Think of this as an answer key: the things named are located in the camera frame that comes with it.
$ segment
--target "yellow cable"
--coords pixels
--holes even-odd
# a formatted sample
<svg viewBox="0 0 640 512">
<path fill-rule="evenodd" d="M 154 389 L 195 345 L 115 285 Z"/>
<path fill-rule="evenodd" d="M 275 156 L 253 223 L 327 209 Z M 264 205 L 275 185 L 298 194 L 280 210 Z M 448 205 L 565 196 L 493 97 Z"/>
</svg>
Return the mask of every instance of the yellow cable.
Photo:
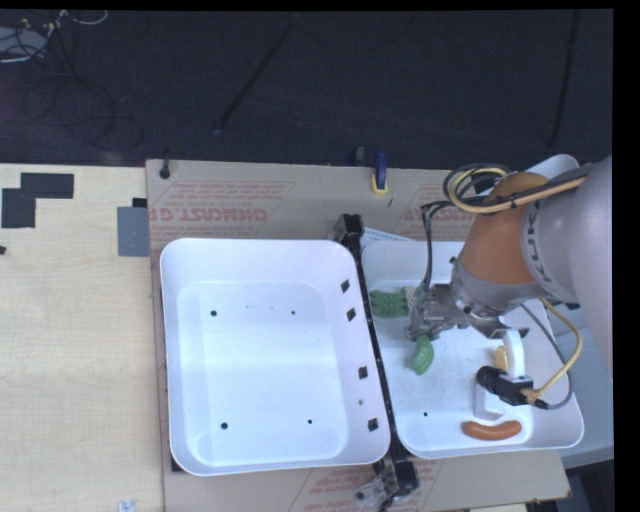
<svg viewBox="0 0 640 512">
<path fill-rule="evenodd" d="M 521 393 L 527 398 L 527 401 L 529 403 L 535 402 L 537 398 L 540 398 L 542 395 L 544 395 L 548 391 L 548 389 L 553 386 L 558 381 L 558 379 L 560 379 L 560 377 L 567 373 L 569 371 L 569 368 L 571 368 L 573 366 L 573 363 L 575 363 L 576 359 L 578 359 L 580 351 L 582 350 L 582 335 L 580 334 L 580 331 L 578 331 L 578 329 L 576 329 L 576 327 L 571 322 L 569 322 L 569 320 L 567 320 L 556 308 L 549 304 L 549 301 L 547 301 L 546 299 L 540 299 L 540 302 L 542 302 L 542 304 L 544 304 L 544 306 L 549 311 L 551 311 L 558 319 L 560 319 L 562 323 L 564 323 L 569 329 L 571 329 L 571 331 L 573 331 L 576 336 L 576 346 L 573 350 L 573 354 L 571 354 L 571 357 L 567 359 L 566 363 L 562 365 L 562 368 L 560 368 L 544 386 L 538 389 L 529 388 L 523 389 L 521 391 Z"/>
<path fill-rule="evenodd" d="M 460 183 L 466 180 L 471 174 L 473 174 L 474 172 L 494 172 L 495 173 L 496 170 L 497 169 L 482 169 L 482 170 L 470 169 L 466 172 L 461 173 L 456 178 L 453 178 L 449 183 L 449 186 L 447 188 L 449 199 L 454 205 L 456 205 L 461 210 L 465 210 L 471 213 L 495 213 L 502 210 L 506 210 L 508 208 L 512 208 L 514 205 L 517 206 L 520 204 L 530 203 L 532 201 L 537 201 L 539 199 L 543 199 L 545 197 L 549 197 L 554 194 L 564 192 L 566 190 L 571 190 L 573 188 L 579 187 L 584 181 L 584 176 L 583 176 L 580 178 L 573 179 L 571 181 L 567 181 L 565 183 L 560 183 L 553 187 L 549 187 L 546 190 L 541 190 L 539 192 L 534 192 L 523 197 L 515 198 L 511 201 L 505 201 L 503 203 L 490 205 L 490 206 L 468 205 L 457 196 L 456 188 L 460 185 Z"/>
</svg>

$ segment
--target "toy sausage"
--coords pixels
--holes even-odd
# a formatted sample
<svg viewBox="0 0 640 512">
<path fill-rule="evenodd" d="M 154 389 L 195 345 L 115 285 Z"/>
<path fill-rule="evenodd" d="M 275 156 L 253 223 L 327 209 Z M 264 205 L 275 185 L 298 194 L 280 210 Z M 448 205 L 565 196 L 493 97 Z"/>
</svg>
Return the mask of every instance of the toy sausage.
<svg viewBox="0 0 640 512">
<path fill-rule="evenodd" d="M 499 425 L 482 425 L 477 421 L 465 421 L 462 424 L 462 431 L 470 437 L 482 439 L 483 441 L 501 441 L 519 434 L 522 425 L 518 420 L 510 420 Z"/>
</svg>

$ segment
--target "cardboard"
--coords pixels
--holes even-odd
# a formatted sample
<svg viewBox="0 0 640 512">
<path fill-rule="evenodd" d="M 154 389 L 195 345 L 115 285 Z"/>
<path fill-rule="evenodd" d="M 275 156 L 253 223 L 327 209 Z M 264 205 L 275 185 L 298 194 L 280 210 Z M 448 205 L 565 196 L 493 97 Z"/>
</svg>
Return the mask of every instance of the cardboard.
<svg viewBox="0 0 640 512">
<path fill-rule="evenodd" d="M 146 163 L 150 254 L 167 512 L 352 512 L 370 510 L 354 491 L 370 465 L 197 477 L 174 471 L 168 439 L 164 329 L 158 260 L 182 237 L 326 239 L 340 215 L 365 227 L 425 238 L 420 206 L 443 199 L 448 171 L 387 169 L 388 192 L 373 193 L 373 169 L 239 162 Z M 435 240 L 464 240 L 473 216 L 454 208 L 433 219 Z M 429 512 L 564 498 L 570 488 L 556 451 L 414 460 L 421 485 L 391 510 Z"/>
</svg>

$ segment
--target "light wood surface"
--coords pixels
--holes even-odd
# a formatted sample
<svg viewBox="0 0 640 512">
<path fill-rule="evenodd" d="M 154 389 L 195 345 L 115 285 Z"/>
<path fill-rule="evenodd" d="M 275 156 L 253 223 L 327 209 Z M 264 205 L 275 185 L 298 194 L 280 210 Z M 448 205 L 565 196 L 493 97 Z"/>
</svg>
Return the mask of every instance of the light wood surface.
<svg viewBox="0 0 640 512">
<path fill-rule="evenodd" d="M 72 172 L 74 197 L 38 199 L 36 227 L 0 229 L 0 510 L 163 508 L 149 258 L 119 257 L 117 208 L 140 168 Z"/>
</svg>

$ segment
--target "white tray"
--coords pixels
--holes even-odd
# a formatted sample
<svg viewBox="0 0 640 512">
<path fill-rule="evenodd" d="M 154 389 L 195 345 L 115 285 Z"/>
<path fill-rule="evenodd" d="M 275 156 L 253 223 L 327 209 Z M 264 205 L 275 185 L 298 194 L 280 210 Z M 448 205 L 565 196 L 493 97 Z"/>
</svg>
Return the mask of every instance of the white tray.
<svg viewBox="0 0 640 512">
<path fill-rule="evenodd" d="M 461 242 L 433 244 L 432 283 L 450 281 L 450 259 L 457 257 L 461 248 Z M 426 243 L 375 242 L 364 249 L 362 262 L 369 292 L 395 292 L 402 286 L 417 286 L 426 270 Z M 540 302 L 530 301 L 527 306 L 551 331 Z M 504 322 L 509 327 L 530 329 L 523 339 L 526 372 L 535 386 L 543 385 L 562 366 L 553 345 L 522 308 L 506 315 Z M 510 439 L 483 441 L 465 435 L 461 429 L 464 421 L 486 423 L 474 416 L 475 374 L 481 366 L 493 365 L 494 351 L 502 341 L 486 339 L 472 327 L 444 331 L 433 341 L 432 366 L 425 374 L 417 375 L 409 364 L 416 345 L 405 336 L 408 324 L 408 318 L 374 316 L 398 436 L 411 453 L 433 459 L 567 448 L 580 441 L 584 427 L 574 397 L 555 410 L 505 404 L 505 415 L 498 422 L 516 419 L 523 427 Z M 568 378 L 564 375 L 543 399 L 558 403 L 567 390 Z"/>
<path fill-rule="evenodd" d="M 347 249 L 324 240 L 180 239 L 162 252 L 160 272 L 170 445 L 185 471 L 384 456 L 389 426 Z"/>
</svg>

